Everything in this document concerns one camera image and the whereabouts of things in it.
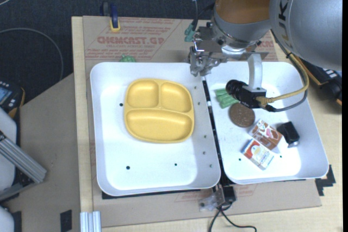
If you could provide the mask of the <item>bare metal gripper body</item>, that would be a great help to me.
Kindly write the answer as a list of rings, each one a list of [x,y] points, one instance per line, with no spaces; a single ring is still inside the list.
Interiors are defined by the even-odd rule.
[[[189,61],[193,63],[218,63],[227,60],[247,60],[252,54],[265,59],[269,52],[260,49],[259,40],[242,40],[217,26],[199,27],[193,37]]]

